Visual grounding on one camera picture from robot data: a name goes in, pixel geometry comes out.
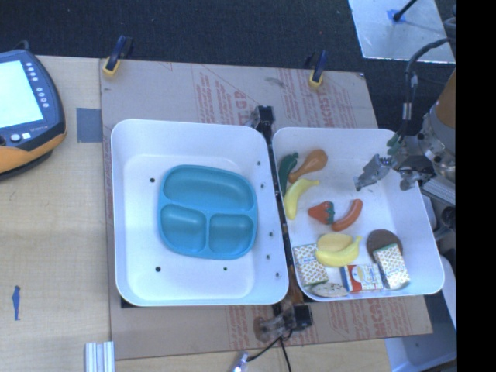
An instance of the blue divided plate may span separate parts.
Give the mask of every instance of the blue divided plate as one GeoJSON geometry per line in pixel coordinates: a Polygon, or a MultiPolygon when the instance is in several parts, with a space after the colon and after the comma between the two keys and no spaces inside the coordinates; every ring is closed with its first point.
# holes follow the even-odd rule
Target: blue divided plate
{"type": "Polygon", "coordinates": [[[257,197],[239,174],[178,165],[162,180],[157,218],[160,236],[174,252],[236,259],[255,242],[257,197]]]}

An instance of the toy sausage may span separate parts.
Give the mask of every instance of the toy sausage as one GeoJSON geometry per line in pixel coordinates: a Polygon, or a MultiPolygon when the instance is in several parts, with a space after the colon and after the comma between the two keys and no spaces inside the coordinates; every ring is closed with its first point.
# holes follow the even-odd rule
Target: toy sausage
{"type": "Polygon", "coordinates": [[[348,213],[341,219],[335,220],[331,225],[331,229],[335,232],[340,232],[341,230],[351,226],[358,219],[358,216],[362,212],[362,207],[363,201],[359,198],[354,199],[348,213]]]}

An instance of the cracker box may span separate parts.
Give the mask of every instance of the cracker box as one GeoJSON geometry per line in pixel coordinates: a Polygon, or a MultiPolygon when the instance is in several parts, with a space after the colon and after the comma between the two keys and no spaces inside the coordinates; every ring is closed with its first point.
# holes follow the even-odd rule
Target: cracker box
{"type": "Polygon", "coordinates": [[[294,265],[302,285],[327,282],[329,276],[322,263],[315,258],[316,244],[296,246],[293,248],[294,265]]]}
{"type": "Polygon", "coordinates": [[[409,283],[410,277],[398,244],[384,246],[372,254],[379,265],[386,288],[399,289],[409,283]]]}
{"type": "Polygon", "coordinates": [[[344,287],[348,292],[380,291],[384,288],[376,263],[348,264],[340,268],[344,287]]]}

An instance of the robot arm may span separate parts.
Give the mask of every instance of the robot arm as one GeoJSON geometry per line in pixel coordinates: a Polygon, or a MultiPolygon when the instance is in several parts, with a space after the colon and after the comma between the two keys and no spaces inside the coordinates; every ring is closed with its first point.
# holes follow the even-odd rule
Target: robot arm
{"type": "Polygon", "coordinates": [[[387,157],[374,155],[363,168],[363,173],[354,178],[355,188],[359,191],[377,183],[393,169],[401,175],[402,190],[408,190],[418,182],[429,195],[454,205],[455,110],[456,71],[424,116],[422,129],[416,136],[403,135],[411,115],[411,101],[407,100],[403,113],[404,125],[388,142],[390,149],[387,157]]]}

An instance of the black carpet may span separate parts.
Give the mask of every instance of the black carpet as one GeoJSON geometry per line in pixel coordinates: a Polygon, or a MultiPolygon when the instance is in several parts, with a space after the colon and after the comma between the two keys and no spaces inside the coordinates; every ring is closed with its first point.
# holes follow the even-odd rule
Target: black carpet
{"type": "MultiPolygon", "coordinates": [[[[435,2],[442,21],[453,17],[456,0],[435,2]]],[[[107,57],[126,35],[137,60],[261,67],[303,68],[328,50],[327,70],[364,73],[380,128],[398,129],[405,101],[406,62],[362,57],[348,0],[0,0],[0,35],[0,52],[28,40],[37,55],[107,57]]],[[[454,65],[415,69],[412,134],[454,65]]]]}

